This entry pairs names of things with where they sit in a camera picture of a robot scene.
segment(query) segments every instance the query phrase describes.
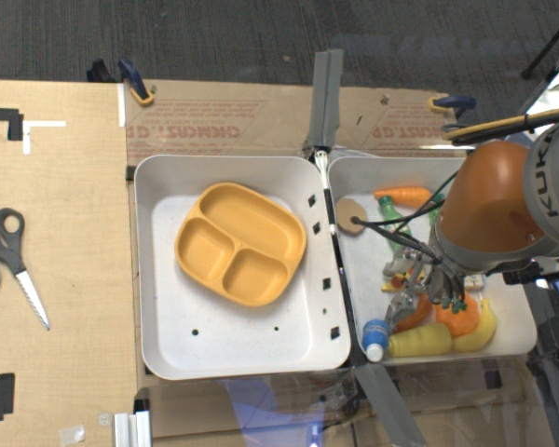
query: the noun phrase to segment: blue bottle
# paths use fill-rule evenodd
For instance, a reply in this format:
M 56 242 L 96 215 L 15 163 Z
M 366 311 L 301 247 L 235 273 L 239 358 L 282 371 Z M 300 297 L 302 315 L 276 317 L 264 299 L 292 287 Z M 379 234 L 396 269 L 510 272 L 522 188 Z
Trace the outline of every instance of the blue bottle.
M 389 345 L 389 325 L 382 319 L 367 321 L 362 329 L 362 349 L 371 362 L 379 362 Z

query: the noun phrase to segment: scissors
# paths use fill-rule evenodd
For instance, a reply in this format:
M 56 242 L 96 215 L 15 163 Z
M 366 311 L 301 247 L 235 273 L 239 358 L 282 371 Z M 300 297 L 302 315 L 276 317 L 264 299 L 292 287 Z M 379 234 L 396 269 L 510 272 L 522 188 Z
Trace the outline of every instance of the scissors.
M 15 231 L 9 231 L 5 225 L 8 217 L 14 217 L 19 222 Z M 49 330 L 48 316 L 44 309 L 34 283 L 27 272 L 27 268 L 20 257 L 20 241 L 25 228 L 25 219 L 13 209 L 0 209 L 0 261 L 4 262 L 15 276 L 22 288 L 29 305 L 33 309 L 44 327 Z

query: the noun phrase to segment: light wood surface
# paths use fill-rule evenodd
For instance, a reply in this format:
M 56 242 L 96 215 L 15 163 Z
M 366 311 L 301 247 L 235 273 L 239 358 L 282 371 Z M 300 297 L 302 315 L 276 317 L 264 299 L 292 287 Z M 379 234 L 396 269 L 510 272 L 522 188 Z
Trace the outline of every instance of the light wood surface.
M 1 264 L 0 373 L 15 373 L 2 446 L 58 446 L 83 425 L 83 445 L 111 445 L 100 413 L 131 412 L 136 394 L 126 137 L 116 85 L 0 81 L 0 107 L 33 128 L 32 152 L 0 122 L 0 209 L 26 220 L 23 260 L 48 313 L 47 332 Z

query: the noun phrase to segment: yellow cable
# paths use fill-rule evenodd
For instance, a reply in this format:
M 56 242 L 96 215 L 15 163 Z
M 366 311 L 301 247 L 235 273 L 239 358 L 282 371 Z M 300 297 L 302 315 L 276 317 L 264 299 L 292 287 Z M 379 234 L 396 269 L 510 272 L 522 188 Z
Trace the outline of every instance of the yellow cable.
M 536 113 L 535 115 L 527 115 L 527 121 L 533 121 L 534 119 L 546 118 L 552 115 L 559 115 L 559 109 L 551 109 L 549 111 L 543 111 L 542 113 Z M 508 117 L 507 119 L 499 119 L 498 121 L 492 121 L 490 123 L 477 124 L 475 126 L 468 126 L 467 128 L 460 128 L 446 132 L 443 138 L 446 141 L 451 141 L 459 136 L 465 136 L 466 134 L 472 134 L 474 132 L 480 132 L 482 130 L 501 128 L 503 126 L 508 126 L 509 124 L 516 124 L 524 122 L 525 117 L 523 115 L 518 115 L 515 117 Z

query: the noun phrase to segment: yellow plate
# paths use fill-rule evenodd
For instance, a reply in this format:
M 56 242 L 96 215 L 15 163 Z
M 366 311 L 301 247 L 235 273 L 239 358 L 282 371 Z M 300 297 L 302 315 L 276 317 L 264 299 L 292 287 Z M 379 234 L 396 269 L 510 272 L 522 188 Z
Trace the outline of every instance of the yellow plate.
M 209 187 L 176 236 L 176 260 L 192 279 L 228 300 L 268 305 L 300 264 L 307 235 L 273 200 L 237 183 Z

